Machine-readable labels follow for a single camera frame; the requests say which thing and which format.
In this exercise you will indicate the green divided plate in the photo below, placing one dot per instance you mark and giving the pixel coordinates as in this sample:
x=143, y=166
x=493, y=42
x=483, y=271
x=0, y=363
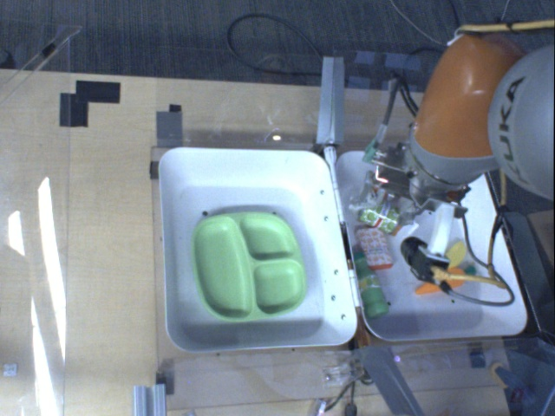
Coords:
x=225, y=267

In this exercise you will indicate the white plastic tray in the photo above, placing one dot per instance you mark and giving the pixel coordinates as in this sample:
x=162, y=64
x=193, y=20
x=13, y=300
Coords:
x=243, y=176
x=433, y=319

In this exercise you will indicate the orange carrot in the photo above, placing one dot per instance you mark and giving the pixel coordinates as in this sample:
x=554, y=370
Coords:
x=427, y=288

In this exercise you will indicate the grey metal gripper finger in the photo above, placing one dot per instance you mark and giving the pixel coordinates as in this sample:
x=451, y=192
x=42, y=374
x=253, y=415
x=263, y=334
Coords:
x=372, y=185
x=403, y=208

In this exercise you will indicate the black cylinder on white bracket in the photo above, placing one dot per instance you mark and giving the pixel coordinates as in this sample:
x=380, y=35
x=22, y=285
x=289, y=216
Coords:
x=418, y=254

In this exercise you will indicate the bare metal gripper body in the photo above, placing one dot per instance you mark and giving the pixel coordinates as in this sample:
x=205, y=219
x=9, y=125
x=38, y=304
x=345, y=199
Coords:
x=401, y=169

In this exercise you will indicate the clear plastic packet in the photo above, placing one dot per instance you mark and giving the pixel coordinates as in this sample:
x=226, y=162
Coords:
x=359, y=199

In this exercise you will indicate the orange and white carton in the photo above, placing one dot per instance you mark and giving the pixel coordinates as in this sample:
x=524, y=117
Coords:
x=375, y=249

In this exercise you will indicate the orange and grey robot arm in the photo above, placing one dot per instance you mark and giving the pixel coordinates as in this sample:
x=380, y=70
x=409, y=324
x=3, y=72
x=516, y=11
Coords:
x=459, y=102

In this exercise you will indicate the thin black and white rod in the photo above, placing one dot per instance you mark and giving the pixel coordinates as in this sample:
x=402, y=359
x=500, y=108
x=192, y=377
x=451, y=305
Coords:
x=352, y=275

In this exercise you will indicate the green bottle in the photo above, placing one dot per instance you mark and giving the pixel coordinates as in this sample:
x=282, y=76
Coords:
x=372, y=290

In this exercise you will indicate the yellow banana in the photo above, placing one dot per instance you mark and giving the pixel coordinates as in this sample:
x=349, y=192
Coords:
x=456, y=253

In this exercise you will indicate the green and white carton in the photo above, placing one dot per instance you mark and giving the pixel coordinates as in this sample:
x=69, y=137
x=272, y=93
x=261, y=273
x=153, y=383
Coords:
x=376, y=218

